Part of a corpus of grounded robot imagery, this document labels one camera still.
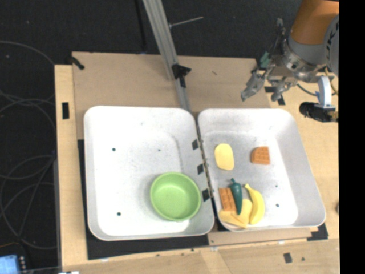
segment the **wooden table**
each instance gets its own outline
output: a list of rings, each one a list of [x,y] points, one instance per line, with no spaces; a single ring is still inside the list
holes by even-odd
[[[337,273],[339,272],[338,124],[305,119],[298,111],[315,101],[299,88],[284,94],[286,104],[269,100],[262,89],[242,103],[240,92],[255,68],[253,59],[179,57],[192,68],[187,92],[193,115],[206,108],[282,108],[298,124],[303,145],[326,207],[328,239],[307,241],[317,228],[280,229],[261,234],[209,234],[209,246],[88,260],[77,140],[82,118],[95,105],[178,107],[175,86],[166,79],[158,55],[75,52],[84,70],[55,67],[58,129],[60,265],[81,273]],[[311,91],[315,84],[305,87]],[[333,97],[338,106],[338,98]],[[290,255],[287,263],[284,254]]]

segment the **metal pole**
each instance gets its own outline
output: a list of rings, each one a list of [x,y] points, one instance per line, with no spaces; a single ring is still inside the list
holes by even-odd
[[[186,88],[176,80],[172,66],[178,65],[175,46],[171,37],[169,24],[161,0],[143,0],[152,31],[159,47],[160,54],[164,58],[165,68],[170,80],[175,82],[177,96],[181,108],[190,112],[190,104],[186,94]]]

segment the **orange cracker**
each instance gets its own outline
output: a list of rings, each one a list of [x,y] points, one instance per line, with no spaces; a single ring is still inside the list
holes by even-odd
[[[251,162],[258,164],[270,164],[268,146],[256,147],[251,153]]]
[[[237,209],[230,188],[219,188],[219,194],[221,196],[223,211],[236,212]]]

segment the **black floor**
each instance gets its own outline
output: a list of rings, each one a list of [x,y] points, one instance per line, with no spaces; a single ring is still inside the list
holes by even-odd
[[[141,34],[135,2],[0,0],[0,253],[20,247],[29,268],[58,262],[53,65],[69,64],[72,51],[156,54],[137,0]],[[271,45],[276,19],[289,29],[300,2],[163,0],[170,23],[204,17],[172,28],[179,55],[256,59]]]

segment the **toy banana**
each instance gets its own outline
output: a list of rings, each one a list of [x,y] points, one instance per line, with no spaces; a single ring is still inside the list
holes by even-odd
[[[265,203],[259,191],[252,189],[248,184],[245,185],[245,188],[249,191],[252,200],[250,224],[256,224],[263,218],[265,214]]]

